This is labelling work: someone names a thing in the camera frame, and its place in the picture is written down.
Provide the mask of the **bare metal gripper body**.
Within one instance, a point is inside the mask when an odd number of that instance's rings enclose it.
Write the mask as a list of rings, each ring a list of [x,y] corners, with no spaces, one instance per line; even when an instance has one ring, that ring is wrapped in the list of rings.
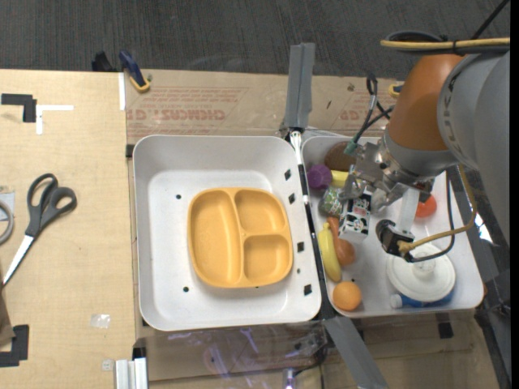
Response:
[[[389,152],[384,141],[367,142],[354,150],[355,164],[351,168],[356,182],[364,182],[373,191],[381,190],[387,196],[402,196],[407,190],[416,190],[429,196],[434,176],[418,176],[402,167]]]

